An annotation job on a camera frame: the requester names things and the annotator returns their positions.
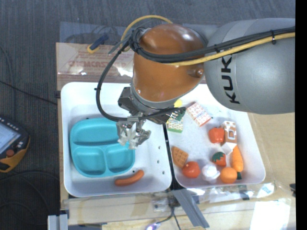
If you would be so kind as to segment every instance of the teal compartment tray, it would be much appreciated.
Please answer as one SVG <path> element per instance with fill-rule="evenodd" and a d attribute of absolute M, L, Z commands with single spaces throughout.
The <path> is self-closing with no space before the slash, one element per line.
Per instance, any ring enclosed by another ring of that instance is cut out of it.
<path fill-rule="evenodd" d="M 129 143 L 118 143 L 116 122 L 104 117 L 77 122 L 70 131 L 70 151 L 76 170 L 87 177 L 119 175 L 135 162 Z"/>

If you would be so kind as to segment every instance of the white tray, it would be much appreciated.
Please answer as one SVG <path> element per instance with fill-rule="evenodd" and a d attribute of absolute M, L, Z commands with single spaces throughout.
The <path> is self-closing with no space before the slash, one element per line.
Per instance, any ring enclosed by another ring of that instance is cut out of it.
<path fill-rule="evenodd" d="M 162 125 L 146 121 L 143 128 L 151 130 L 150 139 L 135 151 L 134 166 L 118 176 L 90 178 L 81 175 L 73 165 L 69 132 L 72 126 L 85 118 L 101 117 L 96 106 L 97 83 L 71 82 L 61 90 L 63 128 L 63 174 L 64 186 L 75 197 L 102 196 L 128 193 L 160 192 L 166 190 L 172 181 L 164 132 Z M 128 84 L 104 83 L 101 91 L 103 109 L 115 116 L 129 116 L 128 111 L 118 106 L 118 98 Z M 133 171 L 144 170 L 144 176 L 129 186 L 116 186 L 115 179 L 133 175 Z"/>
<path fill-rule="evenodd" d="M 180 98 L 184 106 L 198 102 L 213 117 L 205 125 L 199 127 L 192 118 L 185 114 L 182 133 L 168 131 L 170 147 L 177 146 L 189 154 L 188 161 L 197 161 L 200 169 L 206 165 L 212 155 L 220 149 L 220 144 L 210 142 L 208 132 L 213 127 L 219 127 L 225 120 L 236 123 L 237 144 L 242 153 L 244 170 L 242 179 L 233 184 L 224 184 L 219 178 L 215 184 L 209 184 L 199 175 L 195 179 L 185 177 L 181 169 L 174 165 L 176 180 L 183 187 L 212 187 L 234 184 L 257 184 L 265 178 L 265 168 L 255 140 L 247 113 L 230 110 L 217 102 L 210 93 L 206 84 L 198 85 L 193 91 Z M 230 157 L 226 157 L 227 166 L 230 166 Z"/>

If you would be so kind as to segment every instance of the toy hot dog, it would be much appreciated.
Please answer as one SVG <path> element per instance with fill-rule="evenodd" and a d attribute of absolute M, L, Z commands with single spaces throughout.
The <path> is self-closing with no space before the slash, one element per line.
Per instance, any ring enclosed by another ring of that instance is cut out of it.
<path fill-rule="evenodd" d="M 124 179 L 116 179 L 115 185 L 116 186 L 128 186 L 133 183 L 136 183 L 138 180 L 140 180 L 144 176 L 144 171 L 139 170 L 137 171 L 133 176 L 124 178 Z"/>

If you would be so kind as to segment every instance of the yellow cable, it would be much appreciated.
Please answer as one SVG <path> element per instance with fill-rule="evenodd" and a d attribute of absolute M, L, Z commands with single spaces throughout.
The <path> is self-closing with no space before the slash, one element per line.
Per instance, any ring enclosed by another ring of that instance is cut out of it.
<path fill-rule="evenodd" d="M 280 35 L 275 35 L 275 40 L 279 40 L 279 39 L 284 39 L 284 38 L 289 38 L 289 37 L 295 37 L 295 33 L 285 33 L 285 34 L 280 34 Z M 256 40 L 244 45 L 240 45 L 237 47 L 233 47 L 231 49 L 225 50 L 223 52 L 214 54 L 214 55 L 210 55 L 210 56 L 206 56 L 206 57 L 202 57 L 199 59 L 194 59 L 194 60 L 186 60 L 186 61 L 181 61 L 181 62 L 174 62 L 174 63 L 165 63 L 166 65 L 172 65 L 172 66 L 188 66 L 188 65 L 194 65 L 194 64 L 198 64 L 198 63 L 202 63 L 202 62 L 206 62 L 208 60 L 213 60 L 213 59 L 217 59 L 226 55 L 231 55 L 233 53 L 242 51 L 244 49 L 248 49 L 260 44 L 265 44 L 265 43 L 269 43 L 272 41 L 272 37 L 266 37 L 260 40 Z"/>
<path fill-rule="evenodd" d="M 152 14 L 152 15 L 145 15 L 145 16 L 142 16 L 142 17 L 140 17 L 140 18 L 134 20 L 133 22 L 130 23 L 130 25 L 127 26 L 126 30 L 124 31 L 124 33 L 123 33 L 123 35 L 122 35 L 122 37 L 121 37 L 121 41 L 124 40 L 124 38 L 125 38 L 127 32 L 130 30 L 130 28 L 131 28 L 133 25 L 135 25 L 137 22 L 140 22 L 140 21 L 145 20 L 145 19 L 150 19 L 150 18 L 160 19 L 160 20 L 163 20 L 163 21 L 166 21 L 166 22 L 172 24 L 172 22 L 171 22 L 169 19 L 167 19 L 167 18 L 165 18 L 165 17 L 163 17 L 163 16 L 160 16 L 160 15 L 154 15 L 154 14 Z"/>

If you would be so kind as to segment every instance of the gray carpet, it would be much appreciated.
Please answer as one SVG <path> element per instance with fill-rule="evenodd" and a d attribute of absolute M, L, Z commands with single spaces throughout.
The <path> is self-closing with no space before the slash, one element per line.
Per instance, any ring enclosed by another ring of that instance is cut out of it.
<path fill-rule="evenodd" d="M 59 214 L 54 92 L 55 45 L 64 41 L 61 23 L 125 27 L 148 14 L 176 23 L 220 26 L 236 20 L 295 18 L 295 0 L 0 0 L 0 115 L 31 135 L 20 164 L 0 174 L 0 230 L 47 229 L 47 216 Z M 16 175 L 22 172 L 47 174 Z"/>

